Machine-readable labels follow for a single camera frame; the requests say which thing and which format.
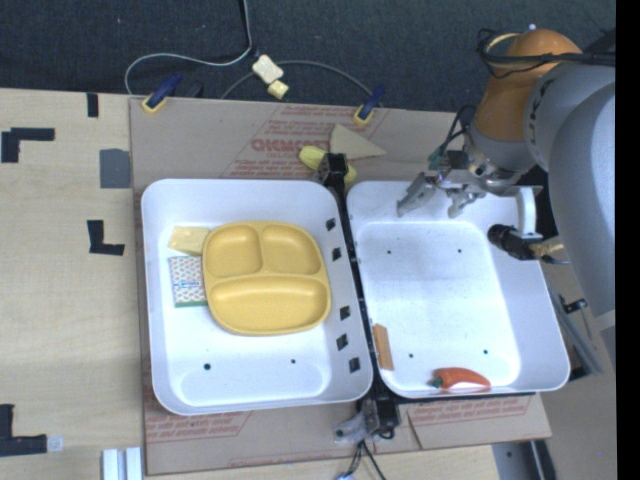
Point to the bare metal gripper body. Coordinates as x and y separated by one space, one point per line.
467 166

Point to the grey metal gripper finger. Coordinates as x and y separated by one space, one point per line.
461 203
416 197

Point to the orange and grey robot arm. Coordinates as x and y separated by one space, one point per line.
565 133

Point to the beige pizza slice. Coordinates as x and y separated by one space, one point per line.
352 144

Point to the white plastic tray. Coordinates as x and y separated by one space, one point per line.
435 288
250 368

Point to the thin black rod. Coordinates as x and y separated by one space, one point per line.
356 278

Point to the yellow corn cob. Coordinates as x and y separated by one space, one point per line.
311 157

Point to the yellow divided plate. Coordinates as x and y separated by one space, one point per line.
267 278

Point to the orange carrot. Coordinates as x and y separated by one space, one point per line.
462 377

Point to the pale yellow cube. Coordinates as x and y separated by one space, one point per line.
278 89

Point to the brown cardboard board red print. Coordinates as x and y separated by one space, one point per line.
210 138

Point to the pale yellow cheese slice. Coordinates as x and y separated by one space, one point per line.
186 240

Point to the orange patterned packet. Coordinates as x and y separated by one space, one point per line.
185 283

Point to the black cylinder on white bracket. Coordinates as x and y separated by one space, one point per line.
520 233

